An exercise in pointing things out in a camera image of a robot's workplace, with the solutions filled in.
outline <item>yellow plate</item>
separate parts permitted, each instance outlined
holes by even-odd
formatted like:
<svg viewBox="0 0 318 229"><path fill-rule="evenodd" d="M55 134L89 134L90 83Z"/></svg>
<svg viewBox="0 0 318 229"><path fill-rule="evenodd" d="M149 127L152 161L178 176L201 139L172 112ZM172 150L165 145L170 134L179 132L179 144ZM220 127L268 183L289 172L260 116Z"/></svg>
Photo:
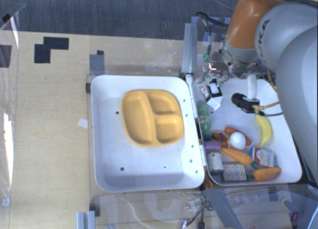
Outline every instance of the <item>yellow plate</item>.
<svg viewBox="0 0 318 229"><path fill-rule="evenodd" d="M129 91L121 102L128 139L143 147L168 145L183 136L183 120L176 98L165 90Z"/></svg>

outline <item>green bottle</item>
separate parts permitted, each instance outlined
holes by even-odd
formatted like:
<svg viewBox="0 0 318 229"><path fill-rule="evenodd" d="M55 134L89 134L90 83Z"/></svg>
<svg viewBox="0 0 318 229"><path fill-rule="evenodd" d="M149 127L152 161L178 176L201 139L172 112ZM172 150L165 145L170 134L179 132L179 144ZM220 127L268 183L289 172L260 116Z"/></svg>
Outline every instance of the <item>green bottle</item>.
<svg viewBox="0 0 318 229"><path fill-rule="evenodd" d="M209 106L207 104L201 104L198 106L199 123L204 141L209 141L211 139L211 118L209 111Z"/></svg>

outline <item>purple object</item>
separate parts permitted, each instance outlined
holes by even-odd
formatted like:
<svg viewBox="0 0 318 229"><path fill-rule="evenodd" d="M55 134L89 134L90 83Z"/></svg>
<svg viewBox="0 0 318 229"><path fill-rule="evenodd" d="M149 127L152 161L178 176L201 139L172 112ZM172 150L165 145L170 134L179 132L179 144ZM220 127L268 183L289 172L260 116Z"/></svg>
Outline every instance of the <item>purple object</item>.
<svg viewBox="0 0 318 229"><path fill-rule="evenodd" d="M221 149L221 143L220 142L203 142L204 148L207 150L220 150Z"/></svg>

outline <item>orange carrot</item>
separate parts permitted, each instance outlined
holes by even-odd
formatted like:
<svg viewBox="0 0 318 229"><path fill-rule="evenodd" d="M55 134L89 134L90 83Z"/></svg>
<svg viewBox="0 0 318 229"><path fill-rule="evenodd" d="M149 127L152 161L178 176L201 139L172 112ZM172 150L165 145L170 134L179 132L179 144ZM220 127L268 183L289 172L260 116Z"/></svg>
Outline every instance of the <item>orange carrot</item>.
<svg viewBox="0 0 318 229"><path fill-rule="evenodd" d="M270 168L258 169L253 173L253 175L256 181L262 181L279 173L280 171L281 171L281 168L279 167L274 167L274 168L270 167Z"/></svg>
<svg viewBox="0 0 318 229"><path fill-rule="evenodd" d="M228 135L231 135L235 132L240 132L241 134L243 134L245 136L246 146L250 146L252 144L252 141L250 140L250 138L248 138L247 135L244 134L242 131L240 131L236 128L232 128L232 127L225 128L225 133L227 133Z"/></svg>
<svg viewBox="0 0 318 229"><path fill-rule="evenodd" d="M252 163L252 158L243 152L235 151L229 148L221 148L221 150L230 156L231 158L235 159L237 162L244 164L244 165L249 165Z"/></svg>

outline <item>table surface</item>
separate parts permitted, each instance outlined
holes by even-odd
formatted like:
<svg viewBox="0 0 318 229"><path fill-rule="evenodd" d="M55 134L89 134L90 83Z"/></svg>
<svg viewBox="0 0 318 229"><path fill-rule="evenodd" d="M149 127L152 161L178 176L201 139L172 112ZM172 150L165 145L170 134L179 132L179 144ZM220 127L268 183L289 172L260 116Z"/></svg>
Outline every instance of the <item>table surface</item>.
<svg viewBox="0 0 318 229"><path fill-rule="evenodd" d="M43 44L44 36L69 38L69 49L51 50L50 64L35 64L34 45ZM19 41L10 229L75 228L76 212L87 212L90 203L88 130L78 124L87 120L89 56L103 50L106 73L160 68L162 61L174 71L183 41L33 32L20 32ZM198 54L205 49L198 43ZM290 224L288 213L275 216ZM219 224L213 217L207 226L213 221Z"/></svg>

